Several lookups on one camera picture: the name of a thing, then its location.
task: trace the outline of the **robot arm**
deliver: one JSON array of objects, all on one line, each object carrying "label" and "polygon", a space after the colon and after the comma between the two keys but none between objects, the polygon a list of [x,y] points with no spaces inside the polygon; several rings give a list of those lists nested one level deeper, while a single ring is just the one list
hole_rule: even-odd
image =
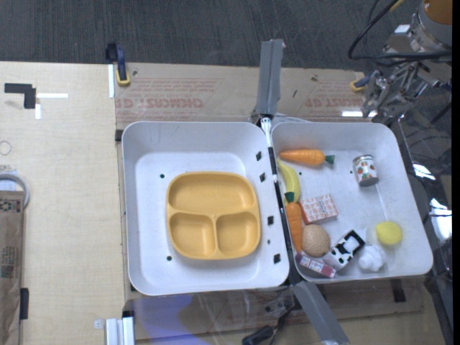
[{"label": "robot arm", "polygon": [[422,0],[412,22],[401,24],[390,35],[380,58],[390,60],[384,66],[394,70],[387,78],[376,70],[360,81],[359,86],[367,86],[363,117],[376,111],[372,121],[389,125],[427,87],[451,91],[452,1]]}]

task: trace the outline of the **black cable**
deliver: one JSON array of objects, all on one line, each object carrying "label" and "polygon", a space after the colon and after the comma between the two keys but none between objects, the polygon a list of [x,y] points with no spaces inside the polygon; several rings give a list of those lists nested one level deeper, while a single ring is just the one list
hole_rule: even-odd
[{"label": "black cable", "polygon": [[[369,10],[369,13],[367,15],[367,20],[366,20],[366,25],[369,25],[371,22],[372,14],[374,13],[374,9],[377,7],[377,4],[379,3],[380,0],[374,0],[374,3],[371,6],[371,9]],[[364,51],[366,54],[368,53],[368,47],[367,47],[367,33],[363,36],[363,46],[364,46]]]},{"label": "black cable", "polygon": [[441,117],[444,116],[444,114],[452,109],[452,101],[449,101],[449,103],[442,109],[435,117],[433,117],[430,120],[430,124],[435,124]]},{"label": "black cable", "polygon": [[292,307],[290,307],[286,312],[284,312],[281,317],[278,318],[278,323],[277,323],[277,326],[276,326],[276,332],[273,335],[272,339],[270,340],[269,345],[273,345],[275,343],[276,338],[280,335],[281,330],[285,326],[287,316],[289,315],[289,313],[291,312],[291,310],[293,308],[294,308],[294,305]]},{"label": "black cable", "polygon": [[[372,60],[379,60],[379,59],[389,59],[389,58],[401,58],[401,59],[406,59],[407,61],[400,61],[400,63],[406,63],[409,61],[418,61],[418,60],[427,60],[427,59],[439,59],[445,56],[451,55],[450,50],[446,51],[441,51],[441,52],[422,52],[422,53],[392,53],[392,54],[381,54],[378,56],[370,56],[370,55],[358,55],[358,56],[353,56],[353,51],[358,45],[358,43],[363,39],[363,37],[367,34],[367,32],[373,28],[373,26],[384,16],[386,13],[388,13],[391,8],[396,5],[400,0],[392,0],[362,31],[361,33],[358,34],[356,39],[353,41],[351,44],[349,51],[348,51],[348,57],[351,60],[360,60],[360,59],[372,59]],[[382,66],[393,66],[397,65],[398,63],[384,63],[380,62],[379,63]]]}]

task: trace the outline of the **yellow ball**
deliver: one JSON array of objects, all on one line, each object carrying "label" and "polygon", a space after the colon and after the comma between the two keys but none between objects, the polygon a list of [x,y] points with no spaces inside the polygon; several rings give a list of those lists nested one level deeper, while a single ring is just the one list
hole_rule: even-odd
[{"label": "yellow ball", "polygon": [[383,221],[375,226],[379,242],[386,245],[394,245],[403,239],[403,230],[391,221]]}]

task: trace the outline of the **wooden table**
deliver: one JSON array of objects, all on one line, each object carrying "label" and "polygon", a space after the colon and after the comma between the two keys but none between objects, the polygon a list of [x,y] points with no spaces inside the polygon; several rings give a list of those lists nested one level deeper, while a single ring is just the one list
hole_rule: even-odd
[{"label": "wooden table", "polygon": [[[103,344],[98,325],[104,321],[97,320],[120,318],[128,292],[109,66],[0,63],[0,69],[2,83],[68,94],[41,98],[37,120],[24,109],[23,95],[0,93],[0,141],[11,145],[0,165],[15,167],[30,189],[22,278],[29,318],[22,321],[21,344]],[[340,323],[352,344],[442,344],[431,297],[426,290],[421,297],[415,312]],[[226,335],[228,344],[241,338]],[[203,340],[222,344],[215,336]],[[278,343],[317,344],[318,338],[310,324],[293,325]]]}]

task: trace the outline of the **toy food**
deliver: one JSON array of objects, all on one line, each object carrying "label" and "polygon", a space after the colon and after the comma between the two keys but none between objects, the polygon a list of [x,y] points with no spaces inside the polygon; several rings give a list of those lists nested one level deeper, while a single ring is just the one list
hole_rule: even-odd
[{"label": "toy food", "polygon": [[280,168],[282,179],[285,181],[286,192],[294,192],[294,202],[297,202],[300,196],[300,183],[296,171],[291,166],[279,160],[276,163]]},{"label": "toy food", "polygon": [[287,223],[289,224],[290,238],[294,249],[300,252],[302,249],[302,213],[300,206],[294,202],[294,193],[285,193],[287,205],[285,207]]},{"label": "toy food", "polygon": [[377,171],[374,166],[374,158],[371,155],[358,156],[353,160],[354,174],[358,184],[369,187],[379,182]]},{"label": "toy food", "polygon": [[362,250],[358,265],[363,270],[377,272],[386,261],[387,255],[381,247],[378,245],[366,245]]},{"label": "toy food", "polygon": [[339,214],[330,194],[302,199],[298,204],[302,207],[302,219],[305,224],[322,222]]},{"label": "toy food", "polygon": [[331,246],[331,237],[319,225],[310,224],[303,227],[302,250],[312,257],[322,257]]},{"label": "toy food", "polygon": [[360,235],[355,230],[351,230],[343,235],[323,257],[323,261],[337,271],[344,268],[366,244],[362,238],[364,233],[365,231]]},{"label": "toy food", "polygon": [[321,165],[324,161],[332,165],[335,157],[325,156],[319,149],[293,149],[280,152],[280,158],[304,165]]},{"label": "toy food", "polygon": [[394,245],[403,239],[403,231],[394,222],[383,221],[375,226],[379,242],[386,245]]},{"label": "toy food", "polygon": [[313,270],[326,277],[333,278],[336,274],[334,268],[328,266],[325,263],[321,263],[311,259],[310,257],[307,257],[305,253],[297,253],[295,255],[295,261],[297,261],[300,266]]}]

